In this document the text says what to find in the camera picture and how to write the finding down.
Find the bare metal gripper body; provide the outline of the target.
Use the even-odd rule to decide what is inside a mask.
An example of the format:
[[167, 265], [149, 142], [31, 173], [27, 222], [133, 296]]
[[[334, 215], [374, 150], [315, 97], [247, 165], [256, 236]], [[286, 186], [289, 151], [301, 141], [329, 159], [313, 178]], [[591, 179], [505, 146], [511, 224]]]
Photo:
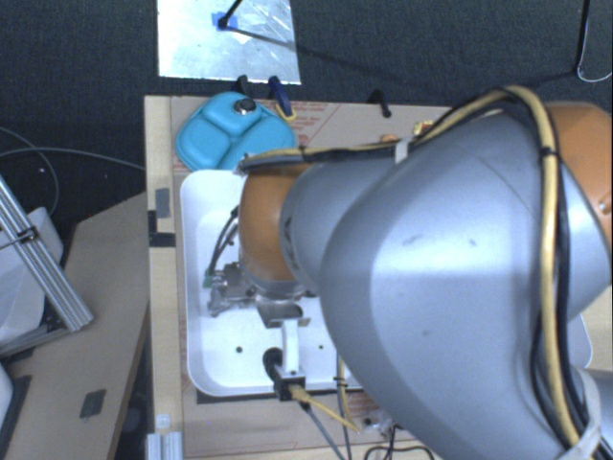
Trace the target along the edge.
[[256, 288], [246, 278], [239, 262], [226, 264], [205, 277], [205, 288], [210, 291], [207, 311], [212, 317], [233, 309], [253, 307]]

